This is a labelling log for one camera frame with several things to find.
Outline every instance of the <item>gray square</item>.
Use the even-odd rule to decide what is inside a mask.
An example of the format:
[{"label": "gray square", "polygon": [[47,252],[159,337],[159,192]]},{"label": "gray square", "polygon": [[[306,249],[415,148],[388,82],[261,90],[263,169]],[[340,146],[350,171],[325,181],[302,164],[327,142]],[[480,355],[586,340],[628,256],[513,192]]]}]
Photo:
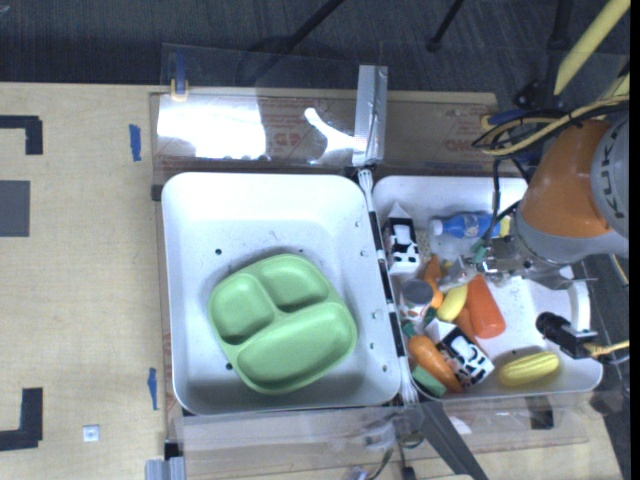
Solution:
[{"label": "gray square", "polygon": [[0,237],[29,236],[30,181],[0,180]]}]

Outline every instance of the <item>wooden tabletop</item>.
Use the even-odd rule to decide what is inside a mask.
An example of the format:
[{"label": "wooden tabletop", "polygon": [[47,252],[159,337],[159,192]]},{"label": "wooden tabletop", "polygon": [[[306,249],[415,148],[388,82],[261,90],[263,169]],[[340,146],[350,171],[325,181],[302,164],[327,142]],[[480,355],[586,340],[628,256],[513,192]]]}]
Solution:
[{"label": "wooden tabletop", "polygon": [[[145,461],[162,456],[149,105],[159,89],[0,84],[0,115],[35,115],[44,126],[43,155],[25,155],[23,130],[0,130],[0,180],[30,182],[29,236],[0,238],[0,430],[18,427],[23,388],[44,394],[43,439],[0,452],[0,478],[143,478]],[[138,129],[139,161],[131,147]],[[83,440],[89,425],[99,425],[98,441]],[[477,458],[491,478],[620,478],[602,417],[584,414],[583,429],[575,444]],[[419,478],[451,474],[439,458],[415,466]],[[270,478],[342,478],[344,468],[327,474]],[[397,463],[379,478],[399,478]]]}]

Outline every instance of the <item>green divided tray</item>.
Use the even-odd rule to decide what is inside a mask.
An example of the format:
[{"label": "green divided tray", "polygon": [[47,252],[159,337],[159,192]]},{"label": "green divided tray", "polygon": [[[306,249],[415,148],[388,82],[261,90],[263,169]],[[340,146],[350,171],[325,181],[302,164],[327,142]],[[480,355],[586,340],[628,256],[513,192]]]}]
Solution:
[{"label": "green divided tray", "polygon": [[229,362],[255,391],[280,395],[322,377],[354,349],[353,317],[306,258],[280,254],[239,270],[209,297]]}]

